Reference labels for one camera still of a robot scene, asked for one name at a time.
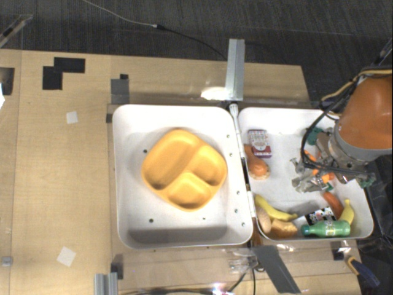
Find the yellow plate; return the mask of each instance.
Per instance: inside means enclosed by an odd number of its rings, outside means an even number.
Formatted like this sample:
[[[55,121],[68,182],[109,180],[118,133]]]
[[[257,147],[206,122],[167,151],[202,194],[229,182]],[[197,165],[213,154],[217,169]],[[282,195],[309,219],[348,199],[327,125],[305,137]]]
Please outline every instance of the yellow plate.
[[[194,134],[175,129],[149,151],[142,179],[168,203],[183,211],[204,207],[227,177],[227,163]]]

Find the carrot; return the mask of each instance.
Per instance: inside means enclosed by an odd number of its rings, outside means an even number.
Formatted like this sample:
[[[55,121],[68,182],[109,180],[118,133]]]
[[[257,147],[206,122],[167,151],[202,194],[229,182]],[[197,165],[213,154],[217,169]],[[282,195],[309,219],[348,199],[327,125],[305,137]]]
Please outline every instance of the carrot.
[[[339,219],[341,214],[344,211],[344,207],[341,204],[341,202],[329,191],[325,191],[323,194],[323,197],[326,200],[326,202],[329,204],[329,206],[331,207],[336,219]]]

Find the gray floor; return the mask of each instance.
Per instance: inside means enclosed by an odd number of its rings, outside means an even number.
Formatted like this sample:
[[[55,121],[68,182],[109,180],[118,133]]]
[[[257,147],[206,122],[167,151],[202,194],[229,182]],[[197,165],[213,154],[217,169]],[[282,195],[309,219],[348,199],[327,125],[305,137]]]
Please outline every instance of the gray floor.
[[[246,61],[301,65],[311,99],[369,65],[392,36],[393,0],[89,0],[123,17],[202,39],[226,54],[247,42]],[[0,0],[0,31],[33,14],[8,48],[222,60],[167,31],[127,23],[80,0]]]

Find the table surface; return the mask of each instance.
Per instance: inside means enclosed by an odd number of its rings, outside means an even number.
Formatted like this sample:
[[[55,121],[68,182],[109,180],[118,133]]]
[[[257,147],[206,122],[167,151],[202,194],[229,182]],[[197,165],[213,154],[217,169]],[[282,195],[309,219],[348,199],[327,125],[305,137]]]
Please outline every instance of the table surface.
[[[42,67],[53,66],[54,57],[86,59],[85,73],[63,73],[63,90],[43,90]],[[131,96],[198,96],[205,87],[224,86],[226,62],[0,50],[0,67],[15,68],[14,91],[0,110],[0,252],[13,258],[11,267],[0,267],[0,293],[93,294],[94,275],[109,273],[118,239],[111,230],[106,123],[111,79],[128,74]],[[244,70],[245,97],[308,100],[299,66],[246,63]],[[73,111],[78,122],[67,124]],[[356,243],[345,243],[359,258]],[[63,247],[76,253],[71,266],[57,261]],[[328,243],[284,249],[282,258],[303,292],[360,293],[356,276],[343,261],[333,261]],[[150,259],[134,256],[141,266]],[[193,274],[175,264],[158,268]],[[147,280],[159,280],[155,270],[146,270]],[[250,279],[237,294],[252,293]],[[266,273],[257,273],[257,290],[276,294]]]

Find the white tray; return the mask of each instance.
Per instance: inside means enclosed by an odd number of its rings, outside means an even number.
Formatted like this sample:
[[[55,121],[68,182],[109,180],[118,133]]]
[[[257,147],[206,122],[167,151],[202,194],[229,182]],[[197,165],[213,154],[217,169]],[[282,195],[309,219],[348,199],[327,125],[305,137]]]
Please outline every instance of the white tray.
[[[289,161],[300,156],[300,144],[307,127],[321,115],[320,111],[304,109],[279,108],[245,108],[239,114],[239,124],[242,131],[242,141],[248,143],[247,132],[250,129],[265,129],[273,153],[270,159],[265,159],[271,168],[271,175],[267,180],[256,181],[250,177],[251,190],[260,194],[275,208],[299,216],[308,214],[327,206],[327,202],[319,192],[298,193],[291,180],[297,177],[294,165]],[[334,122],[328,118],[318,124],[320,128],[333,127]],[[316,155],[316,147],[306,148]],[[373,231],[373,218],[368,206],[365,192],[353,180],[348,184],[341,184],[336,178],[329,182],[333,187],[332,193],[341,202],[348,198],[355,212],[351,225],[351,234],[347,238],[365,238]],[[300,231],[291,240],[306,239]]]
[[[188,130],[214,147],[228,176],[202,209],[184,212],[155,195],[141,178],[141,165],[165,133]],[[124,105],[113,115],[117,220],[121,241],[131,248],[239,245],[252,235],[252,221],[232,117],[216,107]]]

